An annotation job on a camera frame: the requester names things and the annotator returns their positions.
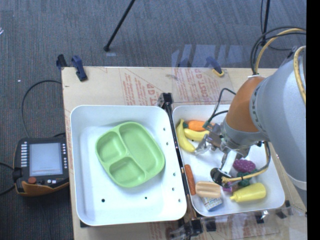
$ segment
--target green plate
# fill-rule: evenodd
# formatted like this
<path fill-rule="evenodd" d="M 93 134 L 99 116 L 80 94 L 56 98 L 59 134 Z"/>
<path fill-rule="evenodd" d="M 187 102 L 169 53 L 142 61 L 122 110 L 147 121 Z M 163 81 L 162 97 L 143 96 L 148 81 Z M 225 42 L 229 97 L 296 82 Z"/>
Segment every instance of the green plate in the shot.
<path fill-rule="evenodd" d="M 119 186 L 132 188 L 162 171 L 165 156 L 140 123 L 121 123 L 101 135 L 95 153 L 104 170 Z"/>

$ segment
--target mustard bottle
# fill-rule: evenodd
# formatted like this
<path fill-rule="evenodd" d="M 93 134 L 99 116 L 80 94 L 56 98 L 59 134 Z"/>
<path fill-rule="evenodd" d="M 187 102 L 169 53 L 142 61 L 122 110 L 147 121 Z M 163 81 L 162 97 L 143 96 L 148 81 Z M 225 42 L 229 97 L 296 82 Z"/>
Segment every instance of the mustard bottle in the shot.
<path fill-rule="evenodd" d="M 265 196 L 265 186 L 262 183 L 257 182 L 236 190 L 235 192 L 233 192 L 233 195 L 230 196 L 230 199 L 235 200 L 237 203 L 239 203 L 262 199 Z"/>

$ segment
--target yellow banana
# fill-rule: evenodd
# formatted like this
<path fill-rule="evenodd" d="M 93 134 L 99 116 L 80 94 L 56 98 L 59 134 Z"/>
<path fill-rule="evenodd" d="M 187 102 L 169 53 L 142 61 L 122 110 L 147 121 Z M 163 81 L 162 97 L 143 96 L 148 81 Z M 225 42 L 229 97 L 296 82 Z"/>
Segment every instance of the yellow banana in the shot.
<path fill-rule="evenodd" d="M 196 150 L 195 146 L 192 145 L 185 136 L 184 121 L 185 120 L 180 119 L 180 123 L 175 128 L 178 144 L 184 151 L 194 152 Z"/>
<path fill-rule="evenodd" d="M 195 130 L 191 130 L 189 128 L 184 128 L 184 135 L 193 141 L 196 142 L 200 142 L 202 141 L 202 139 L 204 138 L 205 134 L 209 134 L 208 130 L 204 130 L 204 131 L 195 131 Z"/>

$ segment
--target white tray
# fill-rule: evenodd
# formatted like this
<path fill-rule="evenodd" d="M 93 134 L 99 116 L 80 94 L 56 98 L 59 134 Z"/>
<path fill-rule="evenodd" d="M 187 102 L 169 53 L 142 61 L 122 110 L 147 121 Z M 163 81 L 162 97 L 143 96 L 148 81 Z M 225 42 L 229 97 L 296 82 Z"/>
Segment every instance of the white tray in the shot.
<path fill-rule="evenodd" d="M 230 105 L 220 105 L 218 111 L 228 110 Z M 212 115 L 214 111 L 214 105 L 181 105 L 173 110 L 172 117 L 173 122 L 177 125 L 180 119 L 188 120 L 201 120 L 206 121 Z M 226 114 L 220 114 L 213 118 L 212 123 L 221 123 Z M 193 143 L 195 147 L 198 146 L 198 142 Z M 183 164 L 189 164 L 191 166 L 193 177 L 195 182 L 198 181 L 213 181 L 210 176 L 210 171 L 213 168 L 220 168 L 223 153 L 217 148 L 215 151 L 209 150 L 204 154 L 195 156 L 191 153 L 184 151 L 180 148 Z M 256 168 L 263 167 L 266 162 L 265 148 L 258 147 L 256 145 L 250 148 L 250 152 L 246 159 L 255 163 Z M 201 198 L 197 195 L 191 196 L 191 201 L 194 209 L 202 216 L 220 216 L 236 213 L 253 212 L 260 210 L 276 209 L 283 205 L 285 201 L 285 193 L 282 188 L 277 170 L 275 168 L 273 160 L 270 161 L 268 170 L 264 173 L 251 178 L 250 183 L 261 182 L 266 188 L 266 197 L 260 200 L 248 201 L 248 202 L 235 202 L 230 199 L 231 193 L 225 192 L 221 188 L 222 204 L 216 207 L 213 211 L 208 211 Z"/>
<path fill-rule="evenodd" d="M 81 105 L 71 115 L 76 212 L 89 226 L 173 221 L 187 202 L 169 116 L 157 106 Z M 116 125 L 135 121 L 154 137 L 165 156 L 163 170 L 131 188 L 114 183 L 95 153 L 97 139 Z"/>

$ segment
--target sausage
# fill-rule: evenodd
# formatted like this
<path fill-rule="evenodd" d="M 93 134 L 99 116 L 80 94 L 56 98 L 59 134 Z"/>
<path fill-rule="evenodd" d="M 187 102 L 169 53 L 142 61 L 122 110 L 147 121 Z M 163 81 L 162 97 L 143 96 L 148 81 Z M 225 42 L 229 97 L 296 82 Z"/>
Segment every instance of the sausage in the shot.
<path fill-rule="evenodd" d="M 194 196 L 196 194 L 196 183 L 195 183 L 194 175 L 191 170 L 191 166 L 189 164 L 185 164 L 184 170 L 185 170 L 186 179 L 189 185 L 190 195 Z"/>

